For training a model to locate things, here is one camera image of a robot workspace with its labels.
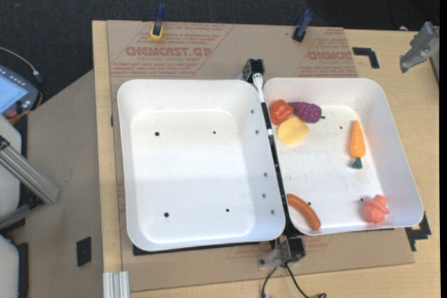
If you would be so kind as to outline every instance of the wooden table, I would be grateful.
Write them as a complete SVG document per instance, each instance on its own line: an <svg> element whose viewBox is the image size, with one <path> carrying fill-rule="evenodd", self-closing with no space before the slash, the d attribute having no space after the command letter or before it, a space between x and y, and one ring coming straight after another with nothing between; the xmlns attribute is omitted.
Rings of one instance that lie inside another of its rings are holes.
<svg viewBox="0 0 447 298"><path fill-rule="evenodd" d="M112 104L105 21L92 23L99 178L103 233L104 272L122 270L115 173L115 151L110 127ZM420 192L430 224L428 240L417 241L415 263L393 267L299 276L308 295L326 292L329 297L440 297L439 232L439 87L428 61L402 74L399 55L409 49L415 33L404 31L346 30L351 47L370 47L379 69L367 57L355 56L359 77L368 77L384 89L406 157ZM243 281L133 293L132 297L205 298L260 296L262 281ZM290 278L273 278L268 291L275 298L299 297Z"/></svg>

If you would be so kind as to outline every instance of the blue clamp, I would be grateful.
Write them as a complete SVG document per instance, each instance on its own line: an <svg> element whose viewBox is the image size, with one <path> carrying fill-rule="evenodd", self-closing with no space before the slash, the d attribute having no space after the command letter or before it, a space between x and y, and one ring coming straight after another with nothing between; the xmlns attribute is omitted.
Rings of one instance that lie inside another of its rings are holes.
<svg viewBox="0 0 447 298"><path fill-rule="evenodd" d="M298 26L293 32L293 40L297 40L300 43L302 42L302 40L305 38L307 25L309 25L313 18L314 12L310 9L307 9L304 15L297 21Z"/></svg>
<svg viewBox="0 0 447 298"><path fill-rule="evenodd" d="M159 9L156 12L155 23L151 26L150 36L154 41L161 39L163 35L163 26L161 22L163 21L163 16L165 15L166 4L160 3Z"/></svg>

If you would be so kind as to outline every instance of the red bell pepper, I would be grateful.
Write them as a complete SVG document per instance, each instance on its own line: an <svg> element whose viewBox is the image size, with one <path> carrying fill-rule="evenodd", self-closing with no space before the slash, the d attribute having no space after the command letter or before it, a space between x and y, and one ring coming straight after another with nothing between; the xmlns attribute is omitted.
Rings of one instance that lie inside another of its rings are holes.
<svg viewBox="0 0 447 298"><path fill-rule="evenodd" d="M270 108L270 119L277 126L293 114L293 108L284 100L277 100Z"/></svg>

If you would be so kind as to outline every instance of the brown sausage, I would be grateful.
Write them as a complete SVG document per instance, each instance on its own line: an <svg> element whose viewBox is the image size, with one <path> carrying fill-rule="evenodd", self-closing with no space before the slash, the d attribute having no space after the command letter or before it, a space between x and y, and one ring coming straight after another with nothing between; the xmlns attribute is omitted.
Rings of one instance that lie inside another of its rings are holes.
<svg viewBox="0 0 447 298"><path fill-rule="evenodd" d="M321 227L320 219L315 214L315 211L304 200L294 194L287 194L286 197L287 203L305 217L311 229L317 230Z"/></svg>

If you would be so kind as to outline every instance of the cardboard sheet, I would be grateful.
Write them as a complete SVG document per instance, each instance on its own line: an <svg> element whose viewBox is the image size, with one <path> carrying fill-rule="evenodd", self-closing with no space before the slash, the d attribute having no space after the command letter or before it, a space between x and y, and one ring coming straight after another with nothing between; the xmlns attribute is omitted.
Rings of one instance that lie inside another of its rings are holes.
<svg viewBox="0 0 447 298"><path fill-rule="evenodd" d="M356 77L344 30L308 27L299 43L292 39L295 27L168 22L163 24L163 38L155 43L149 36L151 25L107 21L122 262L131 276L131 290L265 278L268 272L258 268L258 257L271 249L268 242L134 254L126 232L117 90L134 78L237 78L248 59L263 60L265 81L273 77ZM307 255L293 266L296 274L413 262L404 229L303 237L303 242Z"/></svg>

